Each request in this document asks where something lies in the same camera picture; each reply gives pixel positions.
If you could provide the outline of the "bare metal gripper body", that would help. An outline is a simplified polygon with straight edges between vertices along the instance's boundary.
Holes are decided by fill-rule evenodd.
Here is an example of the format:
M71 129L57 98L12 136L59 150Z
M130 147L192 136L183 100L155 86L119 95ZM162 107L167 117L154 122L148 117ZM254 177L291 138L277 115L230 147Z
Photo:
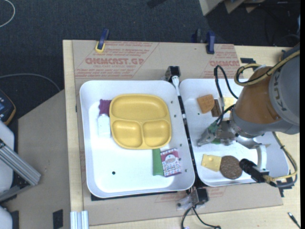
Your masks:
M233 129L230 120L222 121L215 132L215 138L223 145L229 146L236 141L239 134Z

